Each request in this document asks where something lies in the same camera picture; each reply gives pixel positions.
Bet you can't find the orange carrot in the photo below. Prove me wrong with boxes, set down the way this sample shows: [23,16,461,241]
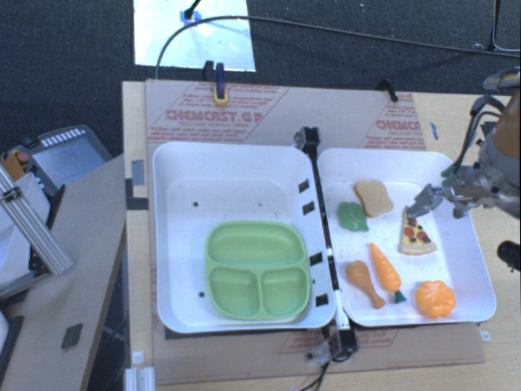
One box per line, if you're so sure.
[369,242,408,305]

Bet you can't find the tan bread slice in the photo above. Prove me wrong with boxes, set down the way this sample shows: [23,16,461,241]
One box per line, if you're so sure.
[352,179,395,219]

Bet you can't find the black cylinder on white bracket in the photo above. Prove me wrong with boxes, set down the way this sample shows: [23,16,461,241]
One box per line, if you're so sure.
[497,239,521,273]

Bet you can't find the green divided plate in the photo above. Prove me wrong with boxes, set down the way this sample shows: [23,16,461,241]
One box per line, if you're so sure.
[204,220,313,323]

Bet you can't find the brown chicken drumstick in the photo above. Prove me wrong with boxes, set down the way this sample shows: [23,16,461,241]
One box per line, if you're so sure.
[345,260,387,310]

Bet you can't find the thin black and white rod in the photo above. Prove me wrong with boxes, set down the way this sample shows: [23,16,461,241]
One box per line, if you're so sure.
[304,143,352,334]

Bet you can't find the orange pumpkin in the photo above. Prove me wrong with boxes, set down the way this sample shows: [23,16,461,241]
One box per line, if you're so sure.
[414,279,457,320]

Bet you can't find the black block with thin wires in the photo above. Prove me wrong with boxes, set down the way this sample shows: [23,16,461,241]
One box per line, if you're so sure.
[293,126,321,151]
[324,327,360,361]

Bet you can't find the brown cardboard board, red print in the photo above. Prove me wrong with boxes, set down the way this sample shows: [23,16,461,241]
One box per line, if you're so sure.
[145,78,486,386]

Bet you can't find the white plastic tray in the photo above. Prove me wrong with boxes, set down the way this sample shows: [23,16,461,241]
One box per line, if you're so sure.
[317,147,498,328]
[151,140,337,335]

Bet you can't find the yellow pizza slice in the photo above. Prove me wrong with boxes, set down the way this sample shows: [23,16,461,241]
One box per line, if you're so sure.
[398,205,439,257]

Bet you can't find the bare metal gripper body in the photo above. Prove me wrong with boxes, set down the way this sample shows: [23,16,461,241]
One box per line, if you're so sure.
[442,165,521,219]

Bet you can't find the green lettuce leaf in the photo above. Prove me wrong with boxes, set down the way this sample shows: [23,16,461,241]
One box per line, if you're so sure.
[336,201,370,233]

